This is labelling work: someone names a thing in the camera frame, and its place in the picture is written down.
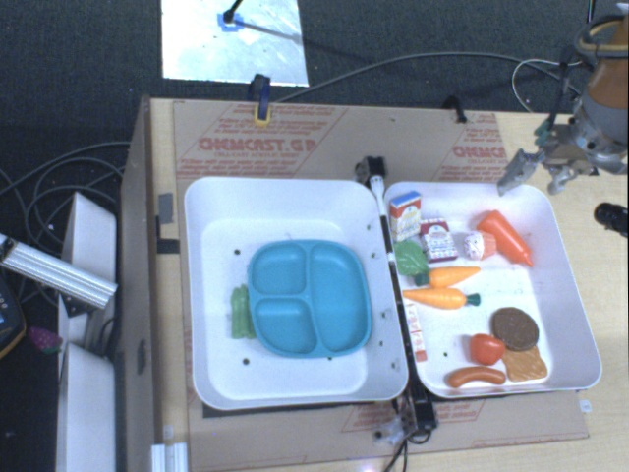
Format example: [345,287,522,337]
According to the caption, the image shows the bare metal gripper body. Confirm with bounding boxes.
[541,114,629,176]

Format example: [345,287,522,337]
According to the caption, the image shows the orange bottle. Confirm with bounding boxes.
[475,209,535,268]

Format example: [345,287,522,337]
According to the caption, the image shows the white and pink toy food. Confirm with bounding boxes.
[463,230,499,263]

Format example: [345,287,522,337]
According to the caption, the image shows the red and white carton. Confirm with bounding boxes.
[419,217,460,264]

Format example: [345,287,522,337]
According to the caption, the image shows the white plastic tray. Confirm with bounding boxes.
[184,176,411,411]
[382,180,603,399]

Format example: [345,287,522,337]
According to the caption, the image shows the white orange and blue carton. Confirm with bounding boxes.
[388,190,424,243]

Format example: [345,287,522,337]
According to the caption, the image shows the orange carrot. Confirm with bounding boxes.
[414,265,483,289]
[402,287,482,311]

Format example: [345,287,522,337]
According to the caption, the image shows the green toy lettuce leaf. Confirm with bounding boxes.
[392,239,430,278]

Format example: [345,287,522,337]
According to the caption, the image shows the thin black and white rod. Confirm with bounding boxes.
[371,174,429,410]

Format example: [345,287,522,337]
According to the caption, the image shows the brown round biscuit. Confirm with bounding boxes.
[491,307,541,353]

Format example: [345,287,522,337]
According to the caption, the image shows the brown cardboard board, red print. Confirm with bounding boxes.
[172,99,590,472]

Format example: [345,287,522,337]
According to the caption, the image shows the red tomato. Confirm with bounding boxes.
[468,333,507,367]

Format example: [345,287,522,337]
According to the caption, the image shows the brown toast slice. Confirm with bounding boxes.
[501,346,549,384]

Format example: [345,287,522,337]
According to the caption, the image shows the red and white packet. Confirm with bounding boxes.
[403,298,429,364]

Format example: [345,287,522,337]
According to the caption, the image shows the orange sausage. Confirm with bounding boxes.
[445,366,508,389]

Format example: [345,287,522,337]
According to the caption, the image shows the blue divided plate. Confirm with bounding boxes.
[247,239,373,359]

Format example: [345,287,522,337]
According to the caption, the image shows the green toy beans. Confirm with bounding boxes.
[230,284,257,340]

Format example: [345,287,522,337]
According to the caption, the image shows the pink toy strawberry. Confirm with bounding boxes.
[28,325,64,355]

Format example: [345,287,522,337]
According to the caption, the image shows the black cylinder on white bracket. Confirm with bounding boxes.
[593,202,629,238]

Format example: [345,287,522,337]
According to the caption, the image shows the black block with thin wires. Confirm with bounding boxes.
[355,155,388,184]
[400,395,438,435]

